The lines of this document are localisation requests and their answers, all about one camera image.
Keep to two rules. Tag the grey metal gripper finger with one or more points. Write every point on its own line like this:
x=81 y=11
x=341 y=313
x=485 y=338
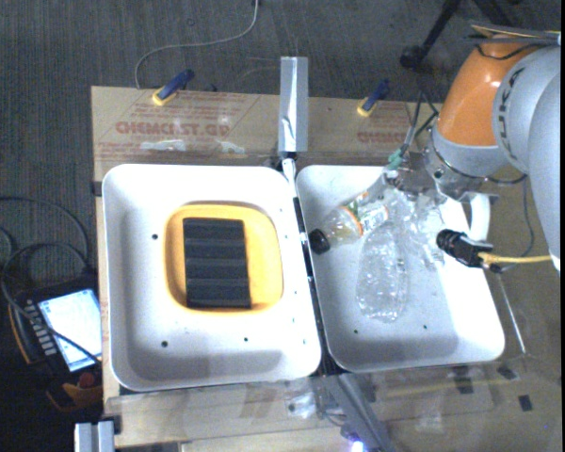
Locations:
x=381 y=187

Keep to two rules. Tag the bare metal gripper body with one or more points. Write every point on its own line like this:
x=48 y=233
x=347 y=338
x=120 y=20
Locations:
x=421 y=177

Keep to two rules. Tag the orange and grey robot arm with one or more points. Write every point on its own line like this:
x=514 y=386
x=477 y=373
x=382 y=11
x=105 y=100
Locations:
x=522 y=111

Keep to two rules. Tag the black-capped bottle with orange label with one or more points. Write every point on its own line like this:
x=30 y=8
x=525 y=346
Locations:
x=346 y=226

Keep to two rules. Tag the crumpled clear plastic bottle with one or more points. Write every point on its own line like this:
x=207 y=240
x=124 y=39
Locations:
x=424 y=233

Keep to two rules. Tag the white plastic tray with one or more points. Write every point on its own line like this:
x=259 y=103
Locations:
x=452 y=309
x=136 y=262

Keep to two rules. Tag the black ribbed block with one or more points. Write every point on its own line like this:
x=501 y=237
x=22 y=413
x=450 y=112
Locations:
x=216 y=264

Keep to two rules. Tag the brown cardboard board red print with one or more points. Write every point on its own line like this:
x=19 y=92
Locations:
x=179 y=125

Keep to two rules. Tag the orange plate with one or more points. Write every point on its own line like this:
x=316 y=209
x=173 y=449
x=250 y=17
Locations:
x=175 y=262

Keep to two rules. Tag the black cylinder on white bracket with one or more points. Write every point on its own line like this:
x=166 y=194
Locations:
x=461 y=245

